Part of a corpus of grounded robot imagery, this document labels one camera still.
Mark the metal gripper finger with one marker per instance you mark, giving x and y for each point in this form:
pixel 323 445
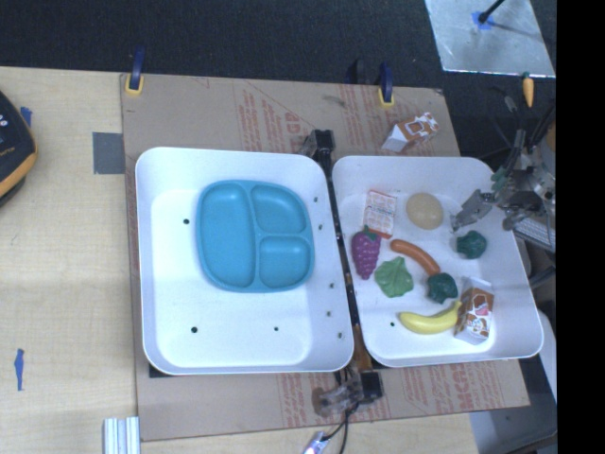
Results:
pixel 515 218
pixel 472 208

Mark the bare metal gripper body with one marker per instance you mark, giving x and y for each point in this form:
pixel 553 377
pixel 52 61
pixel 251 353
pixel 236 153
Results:
pixel 529 192

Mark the green broccoli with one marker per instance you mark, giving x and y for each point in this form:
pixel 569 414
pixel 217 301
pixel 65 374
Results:
pixel 442 288
pixel 471 245

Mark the pale yellow egg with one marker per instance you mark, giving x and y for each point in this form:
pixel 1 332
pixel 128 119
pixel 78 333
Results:
pixel 424 211

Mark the orange sausage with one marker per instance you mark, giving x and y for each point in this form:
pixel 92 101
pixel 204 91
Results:
pixel 416 255

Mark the orange and white packet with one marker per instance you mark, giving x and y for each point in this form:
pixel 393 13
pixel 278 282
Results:
pixel 379 213

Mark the orange and white carton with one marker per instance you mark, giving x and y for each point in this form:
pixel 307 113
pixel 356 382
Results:
pixel 413 131

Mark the orange carrot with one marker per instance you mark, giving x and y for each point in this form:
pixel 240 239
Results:
pixel 528 90

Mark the brown and white carton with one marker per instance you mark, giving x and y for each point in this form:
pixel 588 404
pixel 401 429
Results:
pixel 475 312

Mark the green lettuce leaf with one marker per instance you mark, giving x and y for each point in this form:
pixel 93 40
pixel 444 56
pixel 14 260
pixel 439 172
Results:
pixel 393 278

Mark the purple grapes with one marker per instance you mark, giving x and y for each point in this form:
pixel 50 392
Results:
pixel 365 252

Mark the yellow banana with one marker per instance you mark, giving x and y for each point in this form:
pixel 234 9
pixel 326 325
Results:
pixel 427 323

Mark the white plastic tray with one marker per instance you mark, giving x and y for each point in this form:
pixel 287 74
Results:
pixel 444 348
pixel 236 329

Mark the thin black rod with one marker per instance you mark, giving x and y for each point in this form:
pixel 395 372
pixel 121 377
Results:
pixel 350 296

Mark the blue divided plate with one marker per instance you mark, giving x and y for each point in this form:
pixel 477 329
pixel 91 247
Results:
pixel 227 234

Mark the brown cardboard board red print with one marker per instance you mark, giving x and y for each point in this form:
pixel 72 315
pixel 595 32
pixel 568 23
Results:
pixel 212 111

